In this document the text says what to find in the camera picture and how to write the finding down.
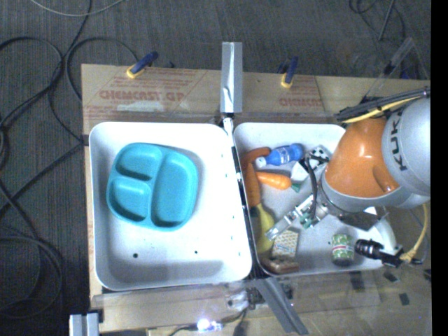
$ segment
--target gray carpet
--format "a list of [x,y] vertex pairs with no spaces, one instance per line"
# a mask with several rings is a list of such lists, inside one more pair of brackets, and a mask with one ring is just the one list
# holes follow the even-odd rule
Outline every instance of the gray carpet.
[[[114,1],[92,0],[91,11]],[[0,334],[67,335],[68,315],[88,310],[81,63],[131,65],[156,50],[157,67],[220,69],[221,43],[241,41],[245,71],[275,73],[297,55],[298,74],[376,77],[412,37],[430,76],[431,0],[397,0],[378,41],[389,1],[128,0],[85,20],[0,0]]]

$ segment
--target white plastic tray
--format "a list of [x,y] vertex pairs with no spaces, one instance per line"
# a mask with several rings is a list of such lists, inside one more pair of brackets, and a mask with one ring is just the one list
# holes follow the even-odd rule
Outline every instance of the white plastic tray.
[[[337,125],[248,122],[235,128],[234,139],[239,156],[259,147],[276,148],[292,143],[301,143],[306,150],[322,145],[332,153],[344,132],[345,130]],[[291,167],[292,163],[280,168],[291,169]],[[278,167],[266,166],[264,169],[276,168]],[[305,200],[311,192],[309,178],[301,187],[300,192],[295,192],[292,188],[277,190],[261,185],[263,206],[276,219],[280,219],[295,205]],[[381,261],[367,259],[358,254],[355,255],[355,260],[349,267],[334,265],[331,261],[330,245],[331,237],[334,234],[347,233],[354,240],[373,239],[385,246],[395,244],[392,229],[385,219],[382,219],[368,232],[343,224],[338,218],[331,215],[326,216],[321,222],[307,230],[301,226],[299,220],[296,220],[293,229],[299,232],[299,244],[295,257],[300,264],[300,271],[297,275],[366,270],[382,266]]]
[[[106,203],[113,160],[127,144],[172,147],[199,172],[191,219],[175,231],[138,227],[116,218]],[[241,280],[252,266],[230,141],[207,124],[104,122],[90,133],[94,260],[113,291]]]

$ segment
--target led light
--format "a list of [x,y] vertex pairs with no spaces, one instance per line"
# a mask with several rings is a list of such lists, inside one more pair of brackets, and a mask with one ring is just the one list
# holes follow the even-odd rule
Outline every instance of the led light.
[[207,331],[219,331],[223,329],[223,324],[216,321],[209,321],[206,318],[201,318],[197,324],[197,330],[200,333]]

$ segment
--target plastic water bottle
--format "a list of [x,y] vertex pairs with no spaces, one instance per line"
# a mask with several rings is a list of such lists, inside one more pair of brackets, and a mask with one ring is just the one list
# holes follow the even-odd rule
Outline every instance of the plastic water bottle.
[[255,166],[262,168],[265,165],[285,165],[286,163],[301,159],[304,153],[304,148],[299,143],[278,147],[273,149],[266,157],[258,157],[255,159]]

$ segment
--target yellow cable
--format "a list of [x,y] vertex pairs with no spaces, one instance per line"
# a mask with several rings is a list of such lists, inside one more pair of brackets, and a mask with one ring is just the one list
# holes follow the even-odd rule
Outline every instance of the yellow cable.
[[418,97],[411,97],[411,98],[408,98],[408,99],[403,99],[401,101],[392,102],[390,104],[385,104],[384,106],[377,107],[375,110],[373,110],[371,112],[368,112],[368,113],[366,113],[364,115],[360,115],[358,117],[353,117],[353,118],[350,118],[348,120],[345,120],[345,121],[343,121],[343,123],[353,123],[353,122],[358,122],[360,120],[364,120],[366,118],[370,118],[372,116],[377,115],[378,113],[387,111],[388,109],[391,109],[392,107],[398,106],[400,104],[404,104],[406,102],[412,101],[413,99],[417,99],[417,98],[420,98],[420,96],[418,96]]
[[423,229],[421,230],[420,237],[418,238],[417,242],[415,243],[414,247],[411,250],[409,250],[407,253],[400,255],[400,260],[403,260],[406,263],[410,263],[412,261],[413,257],[415,256],[415,254],[417,253],[417,250],[420,247],[421,242],[423,241],[423,239],[425,237],[426,230],[428,229],[428,222],[429,222],[428,207],[426,206],[426,204],[423,204],[422,207],[423,207],[423,212],[424,212],[424,216],[425,216],[425,222],[423,224]]

